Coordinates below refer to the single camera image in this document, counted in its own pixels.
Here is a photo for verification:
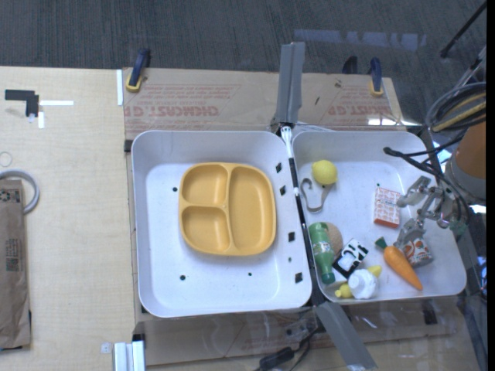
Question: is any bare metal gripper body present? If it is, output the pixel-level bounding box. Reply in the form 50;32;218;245
420;185;466;230

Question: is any orange and white can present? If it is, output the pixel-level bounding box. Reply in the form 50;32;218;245
401;237;435;269

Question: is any orange and white carton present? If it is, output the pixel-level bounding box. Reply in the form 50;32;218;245
373;185;402;230

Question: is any orange carrot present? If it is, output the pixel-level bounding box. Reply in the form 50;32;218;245
374;237;424;292

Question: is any white plastic tray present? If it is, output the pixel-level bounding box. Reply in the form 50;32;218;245
290;130;468;305
130;129;313;319

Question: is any white bottle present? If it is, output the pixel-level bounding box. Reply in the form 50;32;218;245
347;268;380;301

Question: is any tan round bread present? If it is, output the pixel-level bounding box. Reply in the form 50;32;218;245
324;222;344;259

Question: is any yellow banana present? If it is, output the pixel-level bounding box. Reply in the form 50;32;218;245
334;264;384;300

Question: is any green bottle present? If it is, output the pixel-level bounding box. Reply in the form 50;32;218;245
308;222;336;286

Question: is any beige hook-shaped flat piece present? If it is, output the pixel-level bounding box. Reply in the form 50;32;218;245
300;177;334;213

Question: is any yellow lemon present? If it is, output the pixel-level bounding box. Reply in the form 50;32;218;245
311;159;339;186

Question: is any yellow divided plate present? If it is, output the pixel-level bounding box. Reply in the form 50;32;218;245
178;162;278;257

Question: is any brown cardboard board red print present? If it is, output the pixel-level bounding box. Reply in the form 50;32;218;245
122;66;465;366

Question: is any brown paper bag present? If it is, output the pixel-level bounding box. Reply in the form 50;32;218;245
0;179;32;351

